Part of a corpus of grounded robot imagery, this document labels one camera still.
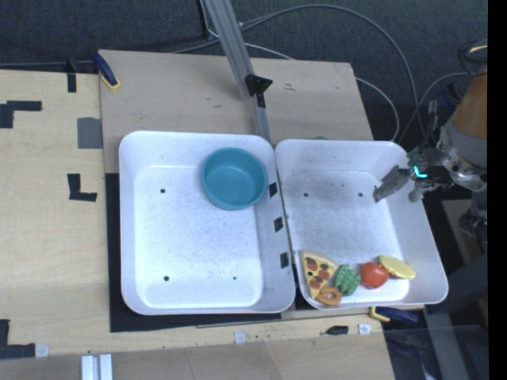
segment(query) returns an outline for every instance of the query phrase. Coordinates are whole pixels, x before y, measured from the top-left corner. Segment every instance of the blue bowl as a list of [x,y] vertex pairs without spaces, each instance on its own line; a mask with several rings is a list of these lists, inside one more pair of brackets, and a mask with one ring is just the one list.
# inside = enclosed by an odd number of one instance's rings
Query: blue bowl
[[225,210],[253,206],[268,187],[264,165],[239,148],[223,148],[210,154],[204,160],[200,178],[209,199]]

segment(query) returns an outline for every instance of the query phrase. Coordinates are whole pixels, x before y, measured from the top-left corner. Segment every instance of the white plastic tray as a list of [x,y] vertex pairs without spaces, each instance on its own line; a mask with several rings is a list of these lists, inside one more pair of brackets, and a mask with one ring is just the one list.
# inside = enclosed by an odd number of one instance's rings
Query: white plastic tray
[[[434,304],[448,281],[421,201],[409,201],[413,181],[378,203],[374,187],[406,152],[392,142],[288,139],[275,149],[288,232],[304,298],[321,310]],[[314,250],[359,268],[380,255],[404,260],[413,280],[389,279],[371,290],[359,286],[337,307],[310,298],[299,252]]]
[[[213,151],[248,150],[270,188],[226,211],[200,182]],[[295,297],[273,147],[256,135],[137,131],[120,144],[121,291],[146,315],[276,313]]]

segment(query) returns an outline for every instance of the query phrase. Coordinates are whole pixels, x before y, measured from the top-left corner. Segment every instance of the pizza slice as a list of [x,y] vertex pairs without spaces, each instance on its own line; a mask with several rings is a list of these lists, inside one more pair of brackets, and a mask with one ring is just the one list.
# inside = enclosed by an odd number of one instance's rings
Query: pizza slice
[[301,250],[299,255],[303,264],[308,292],[310,297],[315,298],[338,269],[338,263],[326,255],[310,250]]

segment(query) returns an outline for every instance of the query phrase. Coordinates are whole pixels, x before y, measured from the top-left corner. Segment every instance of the teal light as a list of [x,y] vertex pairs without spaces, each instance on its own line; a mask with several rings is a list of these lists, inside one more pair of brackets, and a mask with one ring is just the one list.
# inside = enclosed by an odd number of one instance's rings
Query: teal light
[[426,173],[420,173],[419,168],[417,166],[414,166],[414,172],[415,172],[415,175],[417,177],[420,177],[421,179],[425,179],[426,177],[428,177],[428,175]]

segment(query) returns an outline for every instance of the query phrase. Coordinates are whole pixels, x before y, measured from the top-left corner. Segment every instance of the black mat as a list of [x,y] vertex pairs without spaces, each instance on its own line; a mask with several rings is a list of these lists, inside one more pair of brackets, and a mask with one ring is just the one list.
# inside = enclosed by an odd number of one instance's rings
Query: black mat
[[190,325],[211,325],[245,321],[280,319],[279,313],[141,315],[130,308],[121,295],[120,283],[120,175],[105,175],[108,259],[109,259],[109,324],[112,333],[151,331]]

